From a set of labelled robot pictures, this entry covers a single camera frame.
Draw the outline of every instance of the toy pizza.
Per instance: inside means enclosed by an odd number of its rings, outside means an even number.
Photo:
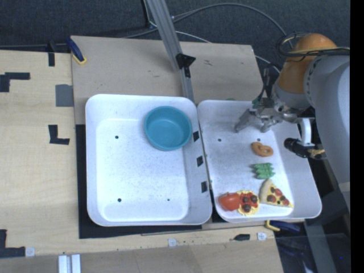
[[[286,198],[284,193],[273,184],[271,179],[267,179],[263,182],[259,191],[259,198],[261,203],[293,208],[293,204]]]
[[[243,216],[250,216],[259,210],[259,198],[253,191],[240,190],[218,198],[223,209],[237,210]]]

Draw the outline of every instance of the blue bowl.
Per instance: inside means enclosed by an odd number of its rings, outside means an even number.
[[[192,135],[192,125],[181,110],[171,106],[159,106],[147,114],[144,131],[154,147],[162,151],[172,151],[188,143]]]

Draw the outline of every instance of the gray carpet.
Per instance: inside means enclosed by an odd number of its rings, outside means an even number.
[[[166,0],[171,15],[215,3],[253,7],[274,19],[286,33],[319,32],[339,46],[350,44],[350,0]],[[71,35],[123,37],[143,32],[140,0],[1,0],[0,48],[64,43]],[[258,56],[282,65],[276,41],[282,36],[264,15],[242,7],[220,6],[175,24],[215,43],[250,44]],[[159,39],[157,32],[143,36]],[[197,41],[185,35],[180,40]]]

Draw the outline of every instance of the white plastic tray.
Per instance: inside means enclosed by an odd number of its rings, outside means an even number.
[[[283,122],[268,132],[261,133],[261,124],[257,123],[235,133],[235,123],[250,107],[251,102],[219,100],[203,101],[197,107],[217,213],[228,222],[318,216],[321,212],[321,199],[309,163],[283,145],[286,138],[300,138],[297,126]],[[273,148],[273,156],[260,157],[254,154],[251,143],[258,140]],[[259,194],[264,180],[255,177],[251,165],[267,162],[273,164],[275,172],[271,180],[291,200],[294,208],[261,204],[259,211],[251,216],[243,216],[236,210],[223,210],[218,197],[226,192],[252,190]]]
[[[160,151],[143,120],[158,106],[191,120],[183,147]],[[102,226],[198,225],[212,213],[208,176],[194,103],[181,97],[99,94],[86,104],[87,209]]]

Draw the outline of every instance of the toy food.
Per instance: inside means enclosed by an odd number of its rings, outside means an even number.
[[[267,179],[263,182],[260,188],[259,198],[261,203],[293,208],[293,204],[290,200],[273,184],[271,179]]]
[[[274,176],[272,163],[261,163],[253,165],[258,179],[268,179]]]
[[[255,214],[259,210],[259,198],[253,191],[240,190],[236,193],[227,193],[218,198],[224,210],[237,210],[244,216]]]
[[[260,142],[254,142],[251,144],[253,151],[261,157],[269,157],[273,155],[273,149],[270,146],[264,146]]]

